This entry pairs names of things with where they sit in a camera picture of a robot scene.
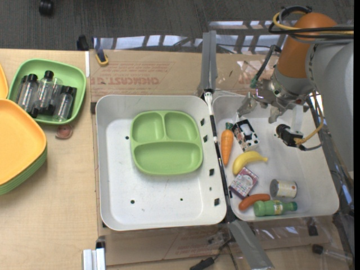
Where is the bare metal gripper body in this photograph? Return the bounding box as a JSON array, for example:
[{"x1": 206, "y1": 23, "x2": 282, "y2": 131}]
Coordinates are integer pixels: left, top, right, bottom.
[{"x1": 254, "y1": 79, "x2": 307, "y2": 110}]

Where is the black and white carton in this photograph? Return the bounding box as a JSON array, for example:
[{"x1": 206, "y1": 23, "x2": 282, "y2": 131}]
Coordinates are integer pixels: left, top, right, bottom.
[{"x1": 231, "y1": 119, "x2": 260, "y2": 153}]

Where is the orange carrot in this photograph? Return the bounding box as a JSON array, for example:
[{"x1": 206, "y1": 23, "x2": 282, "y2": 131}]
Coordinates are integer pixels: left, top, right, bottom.
[{"x1": 220, "y1": 122, "x2": 235, "y2": 167}]

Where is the thin black and white rod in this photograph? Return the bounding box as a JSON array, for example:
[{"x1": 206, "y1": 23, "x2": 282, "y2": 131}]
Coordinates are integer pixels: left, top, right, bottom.
[{"x1": 203, "y1": 91, "x2": 235, "y2": 222}]

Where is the yellow banana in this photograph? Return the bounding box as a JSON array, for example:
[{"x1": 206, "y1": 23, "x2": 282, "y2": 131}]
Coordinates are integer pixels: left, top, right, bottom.
[{"x1": 232, "y1": 150, "x2": 269, "y2": 176}]

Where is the white plastic tray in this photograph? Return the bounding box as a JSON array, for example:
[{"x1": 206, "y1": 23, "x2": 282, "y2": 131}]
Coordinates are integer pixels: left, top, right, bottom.
[
  {"x1": 94, "y1": 94, "x2": 228, "y2": 232},
  {"x1": 211, "y1": 94, "x2": 340, "y2": 223}
]

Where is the white can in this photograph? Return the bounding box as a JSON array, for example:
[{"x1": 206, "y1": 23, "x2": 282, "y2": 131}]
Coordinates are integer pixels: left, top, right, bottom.
[{"x1": 269, "y1": 178, "x2": 298, "y2": 200}]

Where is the purple and pink carton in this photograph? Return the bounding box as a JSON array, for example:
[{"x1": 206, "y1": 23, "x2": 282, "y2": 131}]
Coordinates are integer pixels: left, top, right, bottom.
[{"x1": 228, "y1": 166, "x2": 259, "y2": 200}]

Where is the brown cardboard board red print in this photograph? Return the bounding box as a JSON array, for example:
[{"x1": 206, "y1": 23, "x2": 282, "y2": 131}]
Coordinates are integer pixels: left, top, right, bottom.
[{"x1": 89, "y1": 48, "x2": 338, "y2": 267}]

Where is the orange sausage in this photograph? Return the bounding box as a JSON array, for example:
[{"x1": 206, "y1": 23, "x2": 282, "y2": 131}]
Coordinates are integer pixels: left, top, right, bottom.
[{"x1": 238, "y1": 193, "x2": 272, "y2": 212}]

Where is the green divided plate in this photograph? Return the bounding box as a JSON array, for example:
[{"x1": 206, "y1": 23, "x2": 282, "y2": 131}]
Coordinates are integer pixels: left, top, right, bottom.
[{"x1": 129, "y1": 110, "x2": 204, "y2": 176}]

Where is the green bottle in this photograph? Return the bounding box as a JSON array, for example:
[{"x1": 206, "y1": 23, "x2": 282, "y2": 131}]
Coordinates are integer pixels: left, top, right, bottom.
[{"x1": 253, "y1": 200, "x2": 299, "y2": 218}]

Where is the clear plastic bottle black cap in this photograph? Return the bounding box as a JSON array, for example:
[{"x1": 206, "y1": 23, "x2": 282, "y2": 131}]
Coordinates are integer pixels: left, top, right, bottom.
[
  {"x1": 52, "y1": 85, "x2": 75, "y2": 123},
  {"x1": 15, "y1": 75, "x2": 29, "y2": 104},
  {"x1": 17, "y1": 73, "x2": 39, "y2": 113},
  {"x1": 34, "y1": 70, "x2": 55, "y2": 110},
  {"x1": 312, "y1": 244, "x2": 353, "y2": 264},
  {"x1": 51, "y1": 77, "x2": 64, "y2": 96}
]

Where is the black chair wheel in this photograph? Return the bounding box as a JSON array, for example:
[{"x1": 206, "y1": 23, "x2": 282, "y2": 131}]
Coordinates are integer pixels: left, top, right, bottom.
[{"x1": 38, "y1": 0, "x2": 55, "y2": 15}]

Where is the yellow plate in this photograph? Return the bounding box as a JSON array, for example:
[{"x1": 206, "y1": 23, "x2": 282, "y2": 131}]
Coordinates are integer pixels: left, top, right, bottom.
[{"x1": 0, "y1": 98, "x2": 48, "y2": 186}]

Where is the orange plate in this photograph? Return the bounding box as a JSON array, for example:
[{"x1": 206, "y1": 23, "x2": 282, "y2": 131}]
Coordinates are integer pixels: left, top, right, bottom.
[{"x1": 0, "y1": 63, "x2": 10, "y2": 100}]

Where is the black cylinder on white bracket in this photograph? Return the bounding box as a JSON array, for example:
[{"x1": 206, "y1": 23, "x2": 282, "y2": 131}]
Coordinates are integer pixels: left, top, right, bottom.
[{"x1": 275, "y1": 104, "x2": 305, "y2": 148}]

